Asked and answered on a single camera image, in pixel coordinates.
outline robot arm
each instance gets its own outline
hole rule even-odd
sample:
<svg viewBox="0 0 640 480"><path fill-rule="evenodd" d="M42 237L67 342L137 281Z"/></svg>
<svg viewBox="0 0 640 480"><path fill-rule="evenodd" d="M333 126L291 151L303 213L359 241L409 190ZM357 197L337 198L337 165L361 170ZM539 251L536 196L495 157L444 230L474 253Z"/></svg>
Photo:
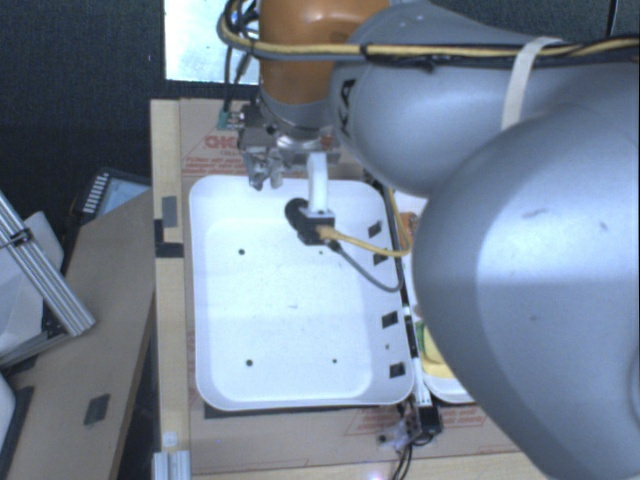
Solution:
<svg viewBox="0 0 640 480"><path fill-rule="evenodd" d="M637 38L545 48L503 130L531 37L428 0L260 10L261 40L299 47L250 45L270 154L287 164L331 128L377 179L428 195L414 284L456 376L547 475L640 473Z"/></svg>

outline white tray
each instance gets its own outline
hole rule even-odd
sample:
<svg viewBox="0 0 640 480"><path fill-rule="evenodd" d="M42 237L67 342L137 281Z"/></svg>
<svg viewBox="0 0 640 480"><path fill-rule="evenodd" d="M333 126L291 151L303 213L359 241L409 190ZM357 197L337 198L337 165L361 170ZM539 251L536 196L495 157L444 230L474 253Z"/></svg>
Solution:
<svg viewBox="0 0 640 480"><path fill-rule="evenodd" d="M393 404L411 390L399 295L327 247L302 244L284 207L307 191L306 180L285 180L257 192L233 176L206 177L191 190L196 381L216 408ZM330 181L329 207L343 233L391 246L384 203L370 186ZM377 222L382 232L369 238ZM374 266L370 252L344 249L397 283L393 260ZM397 323L385 327L394 312Z"/></svg>

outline orange object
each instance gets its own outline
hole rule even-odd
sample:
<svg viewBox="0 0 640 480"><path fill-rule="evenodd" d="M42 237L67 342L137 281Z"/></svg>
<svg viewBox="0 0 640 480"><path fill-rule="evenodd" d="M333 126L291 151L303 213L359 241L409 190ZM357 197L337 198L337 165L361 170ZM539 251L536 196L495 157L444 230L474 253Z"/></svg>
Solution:
<svg viewBox="0 0 640 480"><path fill-rule="evenodd" d="M261 0L260 38L302 45L344 43L389 0ZM261 61L263 89L289 104L312 103L326 97L332 62Z"/></svg>

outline dark floor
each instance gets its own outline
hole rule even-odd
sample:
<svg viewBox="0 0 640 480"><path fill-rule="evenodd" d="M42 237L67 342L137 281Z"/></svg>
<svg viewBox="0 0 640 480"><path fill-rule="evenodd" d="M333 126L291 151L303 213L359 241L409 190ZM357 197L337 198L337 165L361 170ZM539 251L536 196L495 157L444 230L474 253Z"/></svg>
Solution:
<svg viewBox="0 0 640 480"><path fill-rule="evenodd" d="M572 40L640 19L640 0L433 1ZM163 55L163 0L0 0L0 190L23 217L44 210L61 236L98 168L150 175L150 99L221 95L165 81Z"/></svg>

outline white cable tie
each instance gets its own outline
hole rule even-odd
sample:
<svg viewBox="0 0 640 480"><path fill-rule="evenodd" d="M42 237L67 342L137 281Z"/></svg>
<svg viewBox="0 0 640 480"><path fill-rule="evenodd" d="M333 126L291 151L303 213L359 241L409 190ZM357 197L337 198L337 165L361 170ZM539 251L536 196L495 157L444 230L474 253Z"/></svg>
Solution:
<svg viewBox="0 0 640 480"><path fill-rule="evenodd" d="M545 46L560 41L561 39L557 37L537 37L525 44L516 56L513 62L513 69L511 70L507 95L504 100L504 109L502 111L503 130L520 121L529 75L531 75L531 70L533 69L533 64L536 61L538 53L540 53L540 50Z"/></svg>

